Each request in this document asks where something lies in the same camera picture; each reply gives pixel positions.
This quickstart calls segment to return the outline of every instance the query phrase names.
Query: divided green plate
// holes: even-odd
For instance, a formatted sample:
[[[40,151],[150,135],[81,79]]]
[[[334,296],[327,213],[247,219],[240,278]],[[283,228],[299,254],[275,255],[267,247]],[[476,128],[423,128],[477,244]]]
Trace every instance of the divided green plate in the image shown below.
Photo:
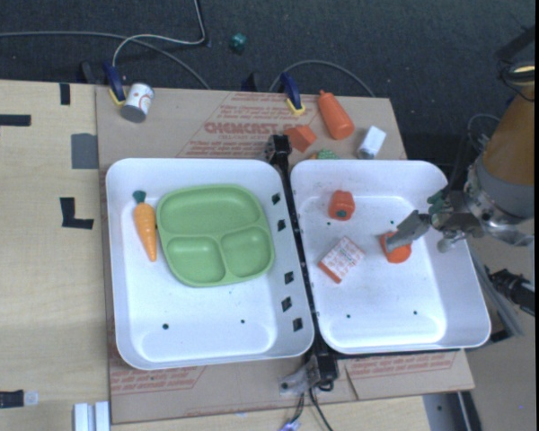
[[[175,190],[160,199],[156,219],[170,270],[189,286],[243,282],[273,264],[268,220],[259,200],[238,185]]]

